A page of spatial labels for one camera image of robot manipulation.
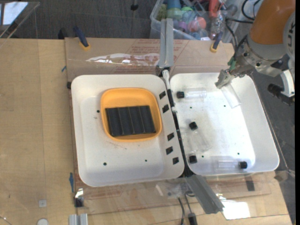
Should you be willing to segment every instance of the gray carpet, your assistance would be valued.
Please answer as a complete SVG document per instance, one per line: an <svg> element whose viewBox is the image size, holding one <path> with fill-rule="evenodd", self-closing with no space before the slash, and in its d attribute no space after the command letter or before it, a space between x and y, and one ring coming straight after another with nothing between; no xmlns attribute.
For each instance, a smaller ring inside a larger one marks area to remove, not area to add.
<svg viewBox="0 0 300 225"><path fill-rule="evenodd" d="M148 38L150 14L157 0L138 0L136 18L130 9L133 0L23 0L38 1L36 10L38 38L56 39L59 30L66 28L74 36L73 26L80 27L87 37ZM26 23L33 24L31 16ZM32 26L24 25L17 31L21 38L31 38Z"/></svg>
<svg viewBox="0 0 300 225"><path fill-rule="evenodd" d="M87 37L95 38L149 38L150 14L157 0L139 0L137 19L132 19L130 6L133 0L23 0L39 1L36 13L16 32L20 38L57 39L58 32L65 28L68 35L75 34L73 26L80 27ZM249 31L249 26L239 26L240 40ZM270 83L282 85L280 77L270 78L258 73L252 75L261 99L274 128L280 165L278 171L295 171L295 106L288 107L273 97L267 87ZM288 175L280 182L291 219L296 217L295 178Z"/></svg>

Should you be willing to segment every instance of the plastic storage bin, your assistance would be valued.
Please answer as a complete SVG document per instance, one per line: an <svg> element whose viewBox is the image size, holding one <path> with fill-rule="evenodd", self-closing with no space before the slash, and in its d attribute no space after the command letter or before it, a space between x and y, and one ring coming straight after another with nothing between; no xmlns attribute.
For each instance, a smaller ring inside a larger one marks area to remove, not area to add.
<svg viewBox="0 0 300 225"><path fill-rule="evenodd" d="M159 20L157 20L157 16L158 16L160 7L164 3L164 1L165 0L157 0L156 4L152 10L152 13L150 15L150 19L151 19L150 38L152 38L152 39L160 38L161 22ZM244 15L241 12L241 7L242 7L244 0L224 0L224 1L225 1L225 4L227 5L227 7L229 7L230 5L235 5L237 7L237 12L233 16L233 18L239 19L239 20L245 19ZM245 6L245 12L247 14L252 14L253 7L252 7L251 2L247 3L247 5ZM229 26L233 30L233 32L235 32L238 25L239 24L237 22L231 22L231 24ZM196 40L195 37L183 32L181 30L177 30L175 28L174 28L174 39ZM229 43L231 41L231 39L232 39L231 33L228 31L228 29L225 28L225 32L222 37L222 41L224 43Z"/></svg>

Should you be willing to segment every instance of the black cable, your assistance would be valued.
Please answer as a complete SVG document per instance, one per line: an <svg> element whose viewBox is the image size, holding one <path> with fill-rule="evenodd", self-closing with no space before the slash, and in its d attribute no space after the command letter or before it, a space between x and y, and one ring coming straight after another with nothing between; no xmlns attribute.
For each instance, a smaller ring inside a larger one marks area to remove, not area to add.
<svg viewBox="0 0 300 225"><path fill-rule="evenodd" d="M237 46L238 46L238 40L237 40L237 38L236 38L236 36L235 36L233 30L229 27L227 21L228 21L228 20L226 19L226 20L225 20L225 25L226 25L226 28L230 31L230 33L231 33L231 35L232 35L232 37L233 37L233 40L234 40L234 45L233 45L233 47L234 47L234 51L236 51L236 50L237 50Z"/></svg>
<svg viewBox="0 0 300 225"><path fill-rule="evenodd" d="M253 21L243 21L243 20L238 20L238 19L234 19L234 18L231 18L231 17L227 17L226 20L234 21L234 22L237 22L237 23L250 23L250 24L253 23Z"/></svg>
<svg viewBox="0 0 300 225"><path fill-rule="evenodd" d="M248 19L250 19L250 20L254 20L253 17L248 16L248 15L245 13L245 11L244 11L245 4L246 4L248 1L249 1L249 0L245 0L245 1L243 2L243 4L242 4L242 14L243 14L246 18L248 18Z"/></svg>
<svg viewBox="0 0 300 225"><path fill-rule="evenodd" d="M257 0L253 5L253 17L255 19L255 6L260 2L261 0Z"/></svg>
<svg viewBox="0 0 300 225"><path fill-rule="evenodd" d="M195 195L193 194L192 191L187 191L186 195L189 196L189 197L195 197Z"/></svg>
<svg viewBox="0 0 300 225"><path fill-rule="evenodd" d="M238 44L236 51L234 52L233 58L236 59L236 55L238 53L238 49L242 46L242 44L244 43L244 41L246 40L247 35L245 37L243 37L243 39L240 41L240 43Z"/></svg>
<svg viewBox="0 0 300 225"><path fill-rule="evenodd" d="M180 225L183 225L184 217L186 216L186 214L185 214L184 207L183 207L183 204L182 204L182 202L181 202L181 199L178 198L178 201L179 201L179 203L180 203L181 210L182 210L182 216L181 216L181 223L180 223Z"/></svg>
<svg viewBox="0 0 300 225"><path fill-rule="evenodd" d="M188 206L189 211L190 211L191 213L193 213L192 210L191 210L191 206L189 205L189 202L188 202L187 193L184 194L184 197L185 197L185 199L186 199L186 201L187 201L187 206Z"/></svg>

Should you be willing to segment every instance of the wooden table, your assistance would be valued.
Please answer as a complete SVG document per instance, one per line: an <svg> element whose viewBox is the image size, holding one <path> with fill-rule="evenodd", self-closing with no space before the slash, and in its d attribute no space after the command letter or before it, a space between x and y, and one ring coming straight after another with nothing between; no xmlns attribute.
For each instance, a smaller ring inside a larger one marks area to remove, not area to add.
<svg viewBox="0 0 300 225"><path fill-rule="evenodd" d="M225 49L228 59L232 46ZM63 40L9 39L0 47L0 216L13 225L34 225L40 218L67 225L69 215L77 213L69 182L74 159L65 66ZM258 216L268 209L276 210L273 216L227 221L218 213L198 216L198 223L291 224L276 180L270 189L271 194L251 199L260 204ZM164 209L91 215L89 225L151 224L166 217ZM180 206L173 209L181 212Z"/></svg>

